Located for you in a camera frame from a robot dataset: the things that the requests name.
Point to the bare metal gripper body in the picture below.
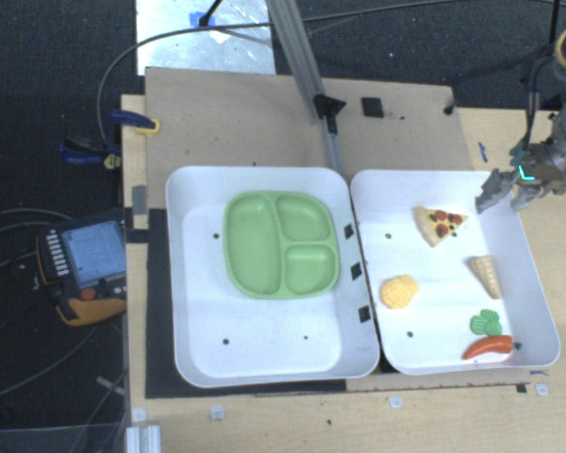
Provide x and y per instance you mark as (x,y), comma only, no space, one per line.
(563,161)

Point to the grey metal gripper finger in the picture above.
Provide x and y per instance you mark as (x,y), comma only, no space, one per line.
(523,197)
(495,189)

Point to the toy pizza slice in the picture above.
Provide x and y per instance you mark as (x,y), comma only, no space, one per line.
(436,224)

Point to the cream toy cone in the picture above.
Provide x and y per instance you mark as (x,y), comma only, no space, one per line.
(487,274)

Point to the white plastic tray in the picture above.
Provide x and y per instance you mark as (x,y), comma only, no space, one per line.
(264,338)
(443,272)

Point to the green toy broccoli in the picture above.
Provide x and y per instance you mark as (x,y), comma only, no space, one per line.
(485,323)

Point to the yellow toy corn piece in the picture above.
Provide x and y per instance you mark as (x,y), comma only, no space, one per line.
(398,292)

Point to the black block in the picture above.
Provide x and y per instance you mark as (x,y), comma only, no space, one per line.
(372,107)

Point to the orange toy carrot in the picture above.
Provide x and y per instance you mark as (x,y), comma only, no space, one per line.
(488,346)

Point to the green divided plate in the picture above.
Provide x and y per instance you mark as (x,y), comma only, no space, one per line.
(252,248)

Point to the brown cardboard board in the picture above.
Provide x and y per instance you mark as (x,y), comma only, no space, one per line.
(245,121)

